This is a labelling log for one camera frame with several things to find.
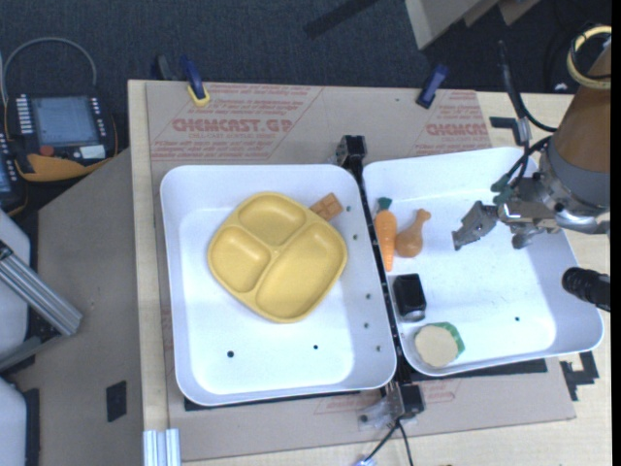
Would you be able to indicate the green and beige round slice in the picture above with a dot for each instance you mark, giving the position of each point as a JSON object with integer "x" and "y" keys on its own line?
{"x": 435, "y": 346}

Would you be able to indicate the black can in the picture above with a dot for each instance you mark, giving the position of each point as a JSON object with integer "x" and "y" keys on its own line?
{"x": 409, "y": 295}

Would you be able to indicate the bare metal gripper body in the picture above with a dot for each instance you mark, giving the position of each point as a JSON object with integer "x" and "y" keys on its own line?
{"x": 526, "y": 209}

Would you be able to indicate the brown biscuit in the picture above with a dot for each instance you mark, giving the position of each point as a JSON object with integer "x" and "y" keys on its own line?
{"x": 327, "y": 207}

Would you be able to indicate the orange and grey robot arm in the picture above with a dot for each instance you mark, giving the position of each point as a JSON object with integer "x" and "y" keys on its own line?
{"x": 582, "y": 134}

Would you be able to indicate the orange carrot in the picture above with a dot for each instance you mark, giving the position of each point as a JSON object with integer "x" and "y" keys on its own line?
{"x": 386, "y": 236}

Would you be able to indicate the orange chicken drumstick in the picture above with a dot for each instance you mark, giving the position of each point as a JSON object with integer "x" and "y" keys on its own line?
{"x": 410, "y": 241}

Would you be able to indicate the yellow divided plate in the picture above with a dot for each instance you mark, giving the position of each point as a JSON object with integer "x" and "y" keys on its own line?
{"x": 279, "y": 257}

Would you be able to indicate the brown cardboard board red print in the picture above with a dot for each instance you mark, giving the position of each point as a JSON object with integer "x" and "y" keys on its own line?
{"x": 291, "y": 129}

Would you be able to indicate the white plastic tray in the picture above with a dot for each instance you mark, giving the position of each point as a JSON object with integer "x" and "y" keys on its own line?
{"x": 490, "y": 299}
{"x": 271, "y": 357}

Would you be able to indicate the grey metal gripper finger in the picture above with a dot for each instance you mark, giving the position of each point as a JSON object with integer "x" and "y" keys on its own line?
{"x": 526, "y": 237}
{"x": 473, "y": 226}

